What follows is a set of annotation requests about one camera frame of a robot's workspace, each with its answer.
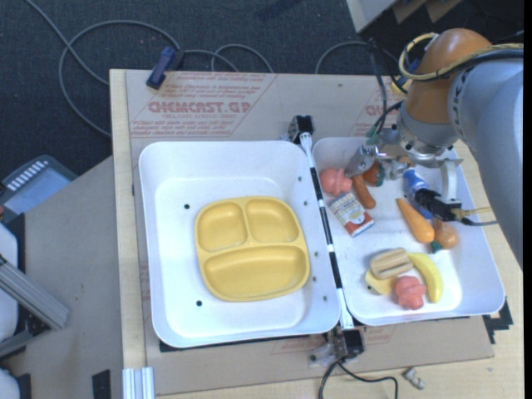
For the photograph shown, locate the yellow banana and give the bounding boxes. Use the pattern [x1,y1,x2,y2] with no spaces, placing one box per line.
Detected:
[406,251,445,304]

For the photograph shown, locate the yellow divided plate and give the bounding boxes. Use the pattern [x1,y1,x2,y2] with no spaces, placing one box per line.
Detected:
[194,195,312,303]

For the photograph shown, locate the brown toy pear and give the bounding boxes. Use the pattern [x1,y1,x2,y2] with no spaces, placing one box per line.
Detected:
[431,217,460,250]

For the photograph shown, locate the orange brown sausage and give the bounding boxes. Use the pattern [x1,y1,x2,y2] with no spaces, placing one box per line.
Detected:
[352,175,377,210]

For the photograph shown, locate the white plastic tray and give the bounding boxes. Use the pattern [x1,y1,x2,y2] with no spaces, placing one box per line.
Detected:
[311,135,506,328]
[138,140,343,348]

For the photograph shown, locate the thin black and white rod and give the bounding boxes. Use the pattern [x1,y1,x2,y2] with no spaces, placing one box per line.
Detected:
[299,132,355,330]

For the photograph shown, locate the yellow cheese wedge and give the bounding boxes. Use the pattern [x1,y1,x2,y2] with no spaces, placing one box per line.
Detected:
[364,268,397,297]

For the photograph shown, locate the white and red carton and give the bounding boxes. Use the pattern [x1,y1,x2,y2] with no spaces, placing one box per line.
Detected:
[328,191,376,239]

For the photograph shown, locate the blue bottle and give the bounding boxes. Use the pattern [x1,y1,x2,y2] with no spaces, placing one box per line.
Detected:
[401,168,437,220]

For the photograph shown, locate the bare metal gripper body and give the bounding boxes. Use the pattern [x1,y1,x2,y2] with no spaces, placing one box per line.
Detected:
[373,127,453,175]

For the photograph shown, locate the red toy tomato green stem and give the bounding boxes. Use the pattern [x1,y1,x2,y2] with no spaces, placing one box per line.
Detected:
[362,162,386,188]

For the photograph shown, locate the brown cardboard board red print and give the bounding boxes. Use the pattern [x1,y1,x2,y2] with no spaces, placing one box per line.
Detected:
[124,71,496,397]

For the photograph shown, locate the black block with thin wires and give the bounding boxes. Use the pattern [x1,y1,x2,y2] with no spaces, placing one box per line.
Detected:
[328,328,367,364]
[287,114,315,145]

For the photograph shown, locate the orange carrot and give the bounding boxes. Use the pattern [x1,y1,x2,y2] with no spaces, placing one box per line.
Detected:
[395,197,444,254]

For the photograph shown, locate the tan toy bread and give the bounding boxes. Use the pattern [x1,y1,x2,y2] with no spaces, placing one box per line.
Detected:
[369,247,415,281]

